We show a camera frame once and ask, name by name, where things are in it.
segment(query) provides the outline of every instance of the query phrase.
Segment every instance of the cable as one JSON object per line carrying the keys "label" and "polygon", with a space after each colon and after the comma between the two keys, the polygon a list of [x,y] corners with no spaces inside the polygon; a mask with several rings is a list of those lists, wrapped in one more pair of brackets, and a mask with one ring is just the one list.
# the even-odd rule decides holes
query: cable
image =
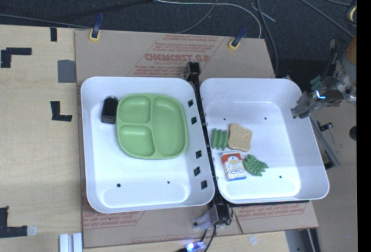
{"label": "cable", "polygon": [[205,239],[207,232],[208,232],[208,229],[206,228],[205,232],[203,233],[202,237],[199,240],[200,242],[202,242]]}
{"label": "cable", "polygon": [[[216,5],[216,6],[232,6],[232,7],[236,7],[238,9],[241,9],[247,13],[249,13],[256,21],[256,23],[258,24],[259,26],[259,35],[258,35],[258,39],[261,38],[261,33],[262,33],[262,29],[261,29],[261,24],[258,20],[258,18],[249,10],[247,10],[246,8],[242,7],[242,6],[239,6],[239,5],[236,5],[236,4],[233,4],[233,3],[188,3],[188,2],[171,2],[171,1],[164,1],[164,0],[155,0],[155,2],[159,2],[159,3],[168,3],[168,4],[174,4],[174,5]],[[192,28],[188,28],[186,30],[183,30],[183,31],[180,31],[178,32],[177,34],[183,34],[185,32],[188,32],[190,31],[191,29],[195,28],[196,26],[198,26],[199,24],[201,24],[201,22],[204,21],[205,18],[207,18],[208,14],[204,15],[204,18],[202,21],[199,21],[199,23],[197,25],[193,25]]]}
{"label": "cable", "polygon": [[214,224],[214,231],[213,231],[213,234],[211,235],[210,241],[209,241],[208,245],[206,246],[206,249],[204,249],[203,252],[206,252],[206,251],[209,249],[209,247],[210,247],[210,245],[211,245],[211,242],[213,241],[213,239],[214,239],[214,237],[215,237],[215,234],[216,234],[216,224]]}
{"label": "cable", "polygon": [[[178,34],[183,34],[185,32],[188,32],[188,31],[192,30],[193,28],[199,26],[208,17],[208,15],[215,8],[215,6],[217,6],[219,4],[222,4],[222,3],[219,3],[219,0],[215,0],[214,3],[186,3],[186,2],[172,2],[172,1],[164,1],[164,0],[154,0],[154,1],[155,2],[160,2],[160,3],[171,3],[171,4],[178,4],[178,5],[211,5],[211,8],[208,10],[208,12],[198,22],[196,22],[191,27],[186,28],[185,30],[182,30],[182,31],[178,32]],[[324,14],[322,11],[320,11],[319,9],[317,9],[315,6],[311,5],[309,2],[307,2],[305,0],[299,0],[299,1],[302,1],[304,4],[306,4],[307,6],[309,6],[311,9],[315,10],[317,13],[319,13],[324,18],[326,18],[327,20],[329,20],[331,23],[333,23],[339,29],[343,30],[346,34],[348,34],[350,36],[353,36],[352,33],[350,33],[348,30],[346,30],[345,28],[343,28],[339,23],[335,22],[328,15]],[[330,3],[333,3],[335,5],[340,5],[340,6],[347,6],[347,7],[349,7],[351,5],[349,3],[339,2],[339,1],[334,1],[334,0],[323,0],[323,1],[330,2]],[[240,9],[243,9],[246,12],[250,13],[256,19],[256,16],[252,12],[248,11],[244,7],[238,6],[236,4],[230,4],[230,3],[223,3],[223,5],[236,6],[236,7],[240,8]],[[273,37],[272,37],[272,35],[270,33],[270,30],[269,30],[269,28],[267,26],[267,23],[265,22],[264,14],[262,13],[261,6],[260,6],[260,0],[257,0],[257,6],[258,6],[258,11],[259,11],[259,14],[260,14],[260,18],[261,18],[261,20],[263,22],[264,28],[265,28],[265,30],[266,30],[266,32],[268,34],[268,37],[269,37],[269,39],[271,41],[271,44],[272,44],[272,47],[273,47],[274,56],[275,56],[275,75],[277,75],[278,74],[278,67],[279,67],[277,48],[275,46]],[[259,33],[259,38],[260,38],[260,36],[261,36],[261,25],[260,25],[258,19],[256,19],[256,21],[258,22],[259,28],[260,28],[260,33]]]}
{"label": "cable", "polygon": [[233,215],[234,215],[233,208],[231,208],[230,219],[225,223],[225,225],[231,225],[232,220],[233,220]]}
{"label": "cable", "polygon": [[68,27],[75,27],[75,28],[90,28],[90,27],[84,27],[82,25],[76,25],[76,24],[71,24],[71,23],[60,23],[58,21],[43,20],[43,19],[23,17],[23,16],[17,16],[17,15],[9,15],[9,14],[2,14],[2,13],[0,13],[0,17],[31,20],[31,21],[36,21],[36,22],[40,22],[40,23],[59,24],[59,25],[65,25],[65,26],[68,26]]}

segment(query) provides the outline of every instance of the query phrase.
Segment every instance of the blue light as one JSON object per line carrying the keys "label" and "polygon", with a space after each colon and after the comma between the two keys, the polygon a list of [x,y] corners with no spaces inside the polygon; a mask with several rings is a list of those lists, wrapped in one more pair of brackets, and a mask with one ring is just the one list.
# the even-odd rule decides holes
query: blue light
{"label": "blue light", "polygon": [[188,252],[198,251],[206,248],[206,243],[204,241],[202,242],[196,242],[196,243],[189,243],[185,247]]}
{"label": "blue light", "polygon": [[317,97],[320,99],[320,100],[326,100],[326,97],[325,96],[321,96],[320,94],[319,94],[319,91],[316,89],[315,90],[315,94],[317,95]]}

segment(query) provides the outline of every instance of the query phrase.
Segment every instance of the black object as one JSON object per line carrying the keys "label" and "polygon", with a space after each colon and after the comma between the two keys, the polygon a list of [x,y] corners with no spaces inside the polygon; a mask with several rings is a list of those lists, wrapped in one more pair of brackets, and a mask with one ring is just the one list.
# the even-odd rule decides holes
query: black object
{"label": "black object", "polygon": [[52,120],[59,120],[59,121],[72,121],[72,115],[60,115],[60,102],[59,101],[51,101],[50,106],[52,107]]}
{"label": "black object", "polygon": [[349,136],[352,138],[352,140],[357,140],[357,127],[353,126],[349,131]]}
{"label": "black object", "polygon": [[101,121],[103,123],[115,124],[118,100],[114,96],[109,96],[104,100]]}
{"label": "black object", "polygon": [[319,126],[319,130],[322,131],[322,132],[324,132],[327,129],[331,129],[331,127],[334,127],[331,122],[329,122],[325,125],[320,125],[318,121],[317,121],[317,123],[318,123],[318,126]]}
{"label": "black object", "polygon": [[57,42],[57,28],[50,28],[50,41]]}
{"label": "black object", "polygon": [[32,48],[6,48],[5,50],[10,55],[31,55]]}
{"label": "black object", "polygon": [[6,50],[1,50],[0,68],[10,68],[11,62],[12,62],[12,55],[6,52]]}
{"label": "black object", "polygon": [[27,226],[8,227],[8,209],[9,207],[0,208],[0,238],[27,236]]}
{"label": "black object", "polygon": [[0,68],[10,68],[12,55],[31,55],[32,48],[6,48],[1,50]]}

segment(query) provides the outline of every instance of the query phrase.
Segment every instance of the cardboard sheet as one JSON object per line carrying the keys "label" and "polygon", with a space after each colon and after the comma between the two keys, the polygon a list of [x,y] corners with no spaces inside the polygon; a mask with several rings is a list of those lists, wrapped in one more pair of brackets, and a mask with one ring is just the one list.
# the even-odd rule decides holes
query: cardboard sheet
{"label": "cardboard sheet", "polygon": [[[273,78],[274,71],[263,39],[241,41],[232,51],[232,37],[102,31],[98,42],[89,30],[75,31],[79,150],[82,180],[84,247],[102,247],[174,239],[197,239],[203,231],[192,230],[192,220],[208,207],[101,214],[86,199],[82,138],[81,99],[84,80],[93,76],[182,77],[188,61],[198,61],[200,81],[207,78]],[[316,227],[311,202],[234,208],[232,224],[217,236]]]}

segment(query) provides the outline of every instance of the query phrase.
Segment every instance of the black tape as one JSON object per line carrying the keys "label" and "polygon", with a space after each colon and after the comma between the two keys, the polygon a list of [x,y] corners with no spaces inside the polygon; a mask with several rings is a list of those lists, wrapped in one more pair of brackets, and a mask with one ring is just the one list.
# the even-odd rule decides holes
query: black tape
{"label": "black tape", "polygon": [[60,102],[50,101],[50,106],[52,107],[52,120],[57,121],[72,121],[72,115],[60,115]]}
{"label": "black tape", "polygon": [[12,62],[12,55],[7,53],[6,50],[1,50],[0,68],[10,68],[11,62]]}
{"label": "black tape", "polygon": [[31,55],[32,48],[6,48],[6,52],[10,55]]}
{"label": "black tape", "polygon": [[13,238],[16,236],[27,236],[27,226],[8,227],[8,209],[0,208],[0,238]]}
{"label": "black tape", "polygon": [[57,28],[50,28],[50,41],[57,42]]}
{"label": "black tape", "polygon": [[31,55],[32,48],[6,48],[1,50],[0,68],[10,68],[12,55]]}

